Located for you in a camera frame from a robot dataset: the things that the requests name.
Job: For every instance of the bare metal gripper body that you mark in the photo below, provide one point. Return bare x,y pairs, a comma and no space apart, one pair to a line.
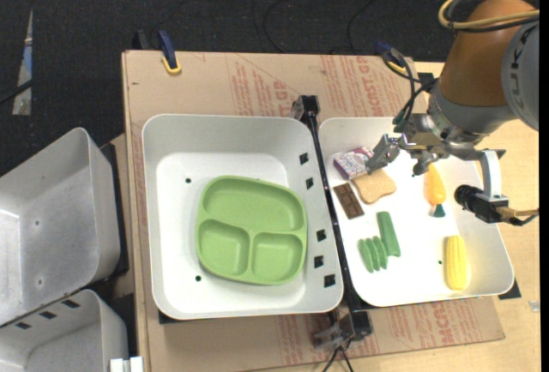
424,139

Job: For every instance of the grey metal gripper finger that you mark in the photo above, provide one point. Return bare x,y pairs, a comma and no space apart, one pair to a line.
425,162
383,154

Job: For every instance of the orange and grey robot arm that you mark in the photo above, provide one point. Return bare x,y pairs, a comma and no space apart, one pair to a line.
476,61

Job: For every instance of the orange carrot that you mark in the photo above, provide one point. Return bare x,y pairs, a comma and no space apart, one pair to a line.
435,188

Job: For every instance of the purple and white carton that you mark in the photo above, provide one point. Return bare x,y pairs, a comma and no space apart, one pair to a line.
349,162

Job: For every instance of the tan toast slice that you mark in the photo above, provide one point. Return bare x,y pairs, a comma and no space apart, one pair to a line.
375,188

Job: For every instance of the brown chocolate bar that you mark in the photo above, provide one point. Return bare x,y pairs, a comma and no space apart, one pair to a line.
348,201

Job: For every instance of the green bean pod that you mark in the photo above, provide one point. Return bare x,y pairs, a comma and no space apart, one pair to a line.
389,235

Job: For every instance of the green pea pod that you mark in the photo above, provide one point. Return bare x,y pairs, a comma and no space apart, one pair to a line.
372,254

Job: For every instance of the yellow corn cob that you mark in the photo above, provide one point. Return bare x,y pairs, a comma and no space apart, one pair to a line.
456,263

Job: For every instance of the white plastic tray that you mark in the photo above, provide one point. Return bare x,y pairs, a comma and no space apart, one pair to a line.
171,211
420,271
51,211
64,336

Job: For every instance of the green divided plate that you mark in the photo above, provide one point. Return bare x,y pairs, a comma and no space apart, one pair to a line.
249,229

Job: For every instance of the brown cardboard board red print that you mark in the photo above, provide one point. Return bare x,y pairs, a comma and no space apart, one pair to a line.
223,81

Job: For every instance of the black cylinder on white bracket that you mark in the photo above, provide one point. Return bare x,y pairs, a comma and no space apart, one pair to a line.
476,201

